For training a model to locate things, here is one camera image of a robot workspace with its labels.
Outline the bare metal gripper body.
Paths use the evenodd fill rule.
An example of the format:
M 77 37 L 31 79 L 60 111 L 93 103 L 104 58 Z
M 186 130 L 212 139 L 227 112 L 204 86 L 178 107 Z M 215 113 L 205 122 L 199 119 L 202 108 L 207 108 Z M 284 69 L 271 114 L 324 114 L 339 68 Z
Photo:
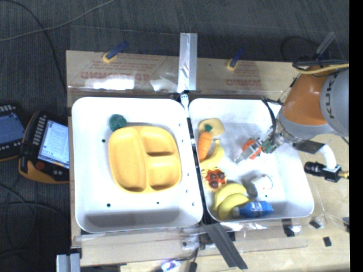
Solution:
M 273 153 L 279 148 L 286 140 L 286 132 L 270 131 L 258 138 L 258 144 L 261 146 L 261 150 L 265 154 Z

